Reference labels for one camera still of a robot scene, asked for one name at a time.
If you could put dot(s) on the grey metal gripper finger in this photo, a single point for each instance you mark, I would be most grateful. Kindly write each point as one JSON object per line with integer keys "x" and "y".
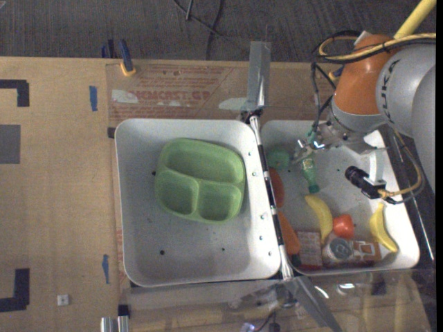
{"x": 319, "y": 145}
{"x": 300, "y": 150}

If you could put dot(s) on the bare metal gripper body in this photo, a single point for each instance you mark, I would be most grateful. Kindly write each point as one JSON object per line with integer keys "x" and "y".
{"x": 341, "y": 137}

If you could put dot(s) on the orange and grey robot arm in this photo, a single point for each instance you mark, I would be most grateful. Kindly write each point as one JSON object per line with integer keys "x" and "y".
{"x": 360, "y": 81}

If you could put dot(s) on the green plastic bottle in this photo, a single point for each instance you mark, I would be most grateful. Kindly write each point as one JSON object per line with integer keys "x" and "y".
{"x": 309, "y": 171}

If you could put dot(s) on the green broccoli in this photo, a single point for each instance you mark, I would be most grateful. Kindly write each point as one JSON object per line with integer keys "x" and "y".
{"x": 278, "y": 158}

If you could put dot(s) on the white plastic tray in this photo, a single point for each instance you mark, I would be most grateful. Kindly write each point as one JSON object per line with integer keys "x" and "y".
{"x": 194, "y": 251}
{"x": 349, "y": 199}

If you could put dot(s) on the yellow banana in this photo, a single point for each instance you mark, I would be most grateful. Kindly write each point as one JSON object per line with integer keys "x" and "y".
{"x": 379, "y": 228}
{"x": 322, "y": 214}

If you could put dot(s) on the orange-red round toy fruit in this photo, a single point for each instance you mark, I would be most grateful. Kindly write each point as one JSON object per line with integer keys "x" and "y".
{"x": 343, "y": 226}

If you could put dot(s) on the orange carrot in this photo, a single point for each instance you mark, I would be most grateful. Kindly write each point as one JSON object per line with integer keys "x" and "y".
{"x": 290, "y": 235}

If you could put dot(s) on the red and white packet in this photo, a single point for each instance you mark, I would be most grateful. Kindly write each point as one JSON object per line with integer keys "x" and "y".
{"x": 309, "y": 249}

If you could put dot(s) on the green divided plate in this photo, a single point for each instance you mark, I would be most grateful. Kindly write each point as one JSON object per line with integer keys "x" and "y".
{"x": 200, "y": 180}

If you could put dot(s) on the small grey-topped can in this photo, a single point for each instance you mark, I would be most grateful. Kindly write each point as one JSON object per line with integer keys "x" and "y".
{"x": 337, "y": 249}

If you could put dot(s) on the orange and white carton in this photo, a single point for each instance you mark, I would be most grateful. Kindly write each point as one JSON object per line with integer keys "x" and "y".
{"x": 367, "y": 251}

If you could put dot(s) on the small white square block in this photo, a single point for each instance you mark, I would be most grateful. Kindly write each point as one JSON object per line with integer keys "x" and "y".
{"x": 62, "y": 299}

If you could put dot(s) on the black cylinder on white bracket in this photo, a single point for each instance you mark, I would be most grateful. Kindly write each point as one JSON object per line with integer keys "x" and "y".
{"x": 361, "y": 182}

